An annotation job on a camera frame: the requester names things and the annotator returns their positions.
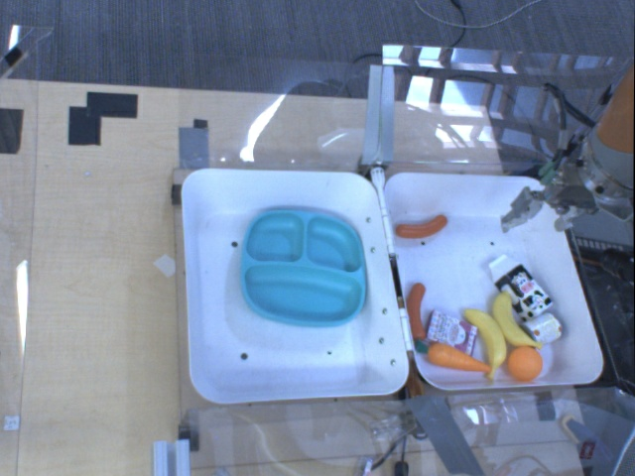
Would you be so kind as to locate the yellow banana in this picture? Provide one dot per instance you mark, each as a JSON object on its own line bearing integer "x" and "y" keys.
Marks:
{"x": 491, "y": 337}
{"x": 506, "y": 318}

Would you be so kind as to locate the cow print milk carton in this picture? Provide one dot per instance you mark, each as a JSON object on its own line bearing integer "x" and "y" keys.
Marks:
{"x": 528, "y": 290}

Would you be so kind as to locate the thin black and white rod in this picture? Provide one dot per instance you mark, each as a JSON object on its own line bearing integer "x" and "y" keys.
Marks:
{"x": 386, "y": 221}

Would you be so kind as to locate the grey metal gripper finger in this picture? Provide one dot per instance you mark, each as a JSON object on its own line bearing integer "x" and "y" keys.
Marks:
{"x": 521, "y": 210}
{"x": 563, "y": 222}

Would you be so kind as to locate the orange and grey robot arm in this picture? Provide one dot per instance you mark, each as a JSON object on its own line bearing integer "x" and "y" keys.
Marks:
{"x": 617, "y": 117}

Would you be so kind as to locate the blue divided plate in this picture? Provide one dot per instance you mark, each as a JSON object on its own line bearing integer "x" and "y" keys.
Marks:
{"x": 302, "y": 293}

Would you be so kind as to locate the orange toy carrot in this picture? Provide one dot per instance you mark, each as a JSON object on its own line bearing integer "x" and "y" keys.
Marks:
{"x": 454, "y": 357}

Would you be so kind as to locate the white plastic tray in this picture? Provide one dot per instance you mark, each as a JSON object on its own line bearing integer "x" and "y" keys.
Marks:
{"x": 213, "y": 315}
{"x": 461, "y": 266}

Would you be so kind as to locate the pink and white carton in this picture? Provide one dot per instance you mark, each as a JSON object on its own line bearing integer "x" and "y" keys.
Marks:
{"x": 449, "y": 330}

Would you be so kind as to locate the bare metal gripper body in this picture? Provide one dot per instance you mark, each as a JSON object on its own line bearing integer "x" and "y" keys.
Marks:
{"x": 575, "y": 199}

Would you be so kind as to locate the orange toy sausage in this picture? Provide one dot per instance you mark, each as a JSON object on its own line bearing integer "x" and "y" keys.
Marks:
{"x": 416, "y": 310}
{"x": 421, "y": 227}

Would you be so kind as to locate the orange toy orange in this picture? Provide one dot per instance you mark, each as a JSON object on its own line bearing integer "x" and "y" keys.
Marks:
{"x": 525, "y": 364}

